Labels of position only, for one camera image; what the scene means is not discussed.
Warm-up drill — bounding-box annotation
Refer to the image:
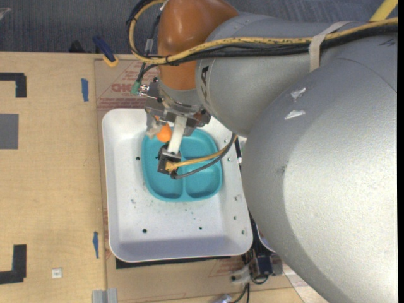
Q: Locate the white plastic tray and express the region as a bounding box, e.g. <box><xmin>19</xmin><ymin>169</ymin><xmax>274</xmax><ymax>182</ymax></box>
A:
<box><xmin>101</xmin><ymin>107</ymin><xmax>254</xmax><ymax>263</ymax></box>

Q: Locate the blue divided plate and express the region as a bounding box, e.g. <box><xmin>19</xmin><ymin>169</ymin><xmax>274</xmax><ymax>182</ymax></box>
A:
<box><xmin>141</xmin><ymin>127</ymin><xmax>224</xmax><ymax>203</ymax></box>

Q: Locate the black block with thin wires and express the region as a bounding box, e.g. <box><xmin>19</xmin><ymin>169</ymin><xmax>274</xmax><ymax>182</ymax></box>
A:
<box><xmin>252</xmin><ymin>253</ymin><xmax>283</xmax><ymax>279</ymax></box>

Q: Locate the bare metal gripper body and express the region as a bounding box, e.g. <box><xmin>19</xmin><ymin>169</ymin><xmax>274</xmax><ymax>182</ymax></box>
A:
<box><xmin>144</xmin><ymin>77</ymin><xmax>211</xmax><ymax>129</ymax></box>

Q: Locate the orange toy food piece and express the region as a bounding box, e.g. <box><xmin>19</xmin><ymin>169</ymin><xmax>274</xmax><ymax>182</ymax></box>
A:
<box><xmin>153</xmin><ymin>115</ymin><xmax>174</xmax><ymax>143</ymax></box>

